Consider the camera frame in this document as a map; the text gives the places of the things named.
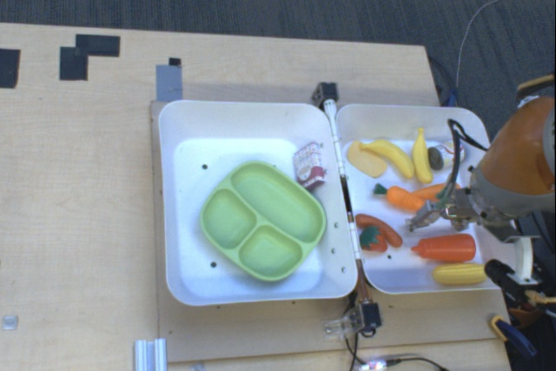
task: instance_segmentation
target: small bottle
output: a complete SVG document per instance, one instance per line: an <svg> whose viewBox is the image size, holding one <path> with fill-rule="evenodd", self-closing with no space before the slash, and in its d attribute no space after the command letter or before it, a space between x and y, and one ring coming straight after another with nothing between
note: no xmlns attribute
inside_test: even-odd
<svg viewBox="0 0 556 371"><path fill-rule="evenodd" d="M437 146L428 149L428 163L432 170L442 170L453 165L455 150L453 149L453 141L446 141ZM466 157L466 151L463 145L460 145L460 161Z"/></svg>

